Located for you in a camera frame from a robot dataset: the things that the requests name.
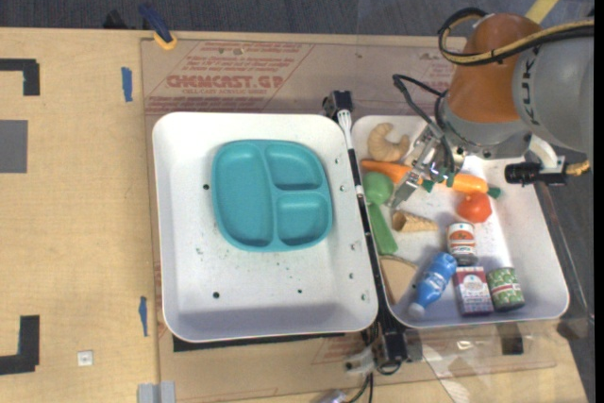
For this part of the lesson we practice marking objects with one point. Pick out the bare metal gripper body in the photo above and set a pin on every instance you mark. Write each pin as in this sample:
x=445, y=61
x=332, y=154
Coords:
x=448, y=162

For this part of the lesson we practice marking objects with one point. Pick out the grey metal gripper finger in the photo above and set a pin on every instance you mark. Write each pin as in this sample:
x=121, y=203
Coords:
x=407, y=191
x=428, y=141

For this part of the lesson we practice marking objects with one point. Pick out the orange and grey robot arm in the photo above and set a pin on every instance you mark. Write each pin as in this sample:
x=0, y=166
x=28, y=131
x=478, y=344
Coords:
x=486, y=80

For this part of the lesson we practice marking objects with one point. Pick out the green spoon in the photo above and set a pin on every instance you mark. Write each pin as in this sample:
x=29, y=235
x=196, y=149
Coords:
x=380, y=191

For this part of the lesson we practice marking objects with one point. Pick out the orange carrot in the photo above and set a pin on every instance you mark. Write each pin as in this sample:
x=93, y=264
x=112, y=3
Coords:
x=472, y=184

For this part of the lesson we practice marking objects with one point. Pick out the tan wedge toy food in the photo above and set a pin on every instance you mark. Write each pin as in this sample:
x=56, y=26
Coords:
x=415, y=223

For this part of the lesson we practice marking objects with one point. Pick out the thin black and white rod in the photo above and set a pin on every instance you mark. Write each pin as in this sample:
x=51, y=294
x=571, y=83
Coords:
x=362, y=198

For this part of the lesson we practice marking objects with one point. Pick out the tan croissant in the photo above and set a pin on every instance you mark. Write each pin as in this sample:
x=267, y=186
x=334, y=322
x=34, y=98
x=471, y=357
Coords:
x=383, y=144

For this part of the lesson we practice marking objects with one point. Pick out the red orange toy fruit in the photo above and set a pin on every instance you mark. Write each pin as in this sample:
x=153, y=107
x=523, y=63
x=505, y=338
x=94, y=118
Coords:
x=474, y=207

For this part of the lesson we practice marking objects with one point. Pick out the white and orange can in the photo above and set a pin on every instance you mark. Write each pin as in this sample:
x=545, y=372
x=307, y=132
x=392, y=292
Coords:
x=462, y=240

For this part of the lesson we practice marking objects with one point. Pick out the tan bread slice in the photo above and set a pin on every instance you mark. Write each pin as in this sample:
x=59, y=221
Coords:
x=396, y=278

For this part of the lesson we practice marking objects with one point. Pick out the blue bottle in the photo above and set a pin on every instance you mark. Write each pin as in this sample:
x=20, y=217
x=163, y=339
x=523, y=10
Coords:
x=436, y=280

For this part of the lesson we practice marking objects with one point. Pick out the white plastic tray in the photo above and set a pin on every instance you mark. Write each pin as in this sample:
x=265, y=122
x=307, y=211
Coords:
x=528, y=240
x=198, y=222

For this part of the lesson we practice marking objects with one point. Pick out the red and white carton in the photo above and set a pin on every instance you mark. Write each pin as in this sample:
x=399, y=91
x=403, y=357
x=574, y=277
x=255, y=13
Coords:
x=473, y=292

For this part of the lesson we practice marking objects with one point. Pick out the green can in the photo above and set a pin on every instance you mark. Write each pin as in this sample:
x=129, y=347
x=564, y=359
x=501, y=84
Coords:
x=506, y=289

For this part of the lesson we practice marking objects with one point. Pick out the blue divided plate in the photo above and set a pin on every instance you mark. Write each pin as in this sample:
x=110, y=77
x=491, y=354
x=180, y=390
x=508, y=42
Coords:
x=245, y=193

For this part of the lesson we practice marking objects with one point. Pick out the brown cardboard board red print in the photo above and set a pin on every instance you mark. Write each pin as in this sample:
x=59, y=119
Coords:
x=245, y=71

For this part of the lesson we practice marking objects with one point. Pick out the black cylinder on white bracket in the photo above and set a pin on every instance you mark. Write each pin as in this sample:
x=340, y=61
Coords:
x=524, y=173

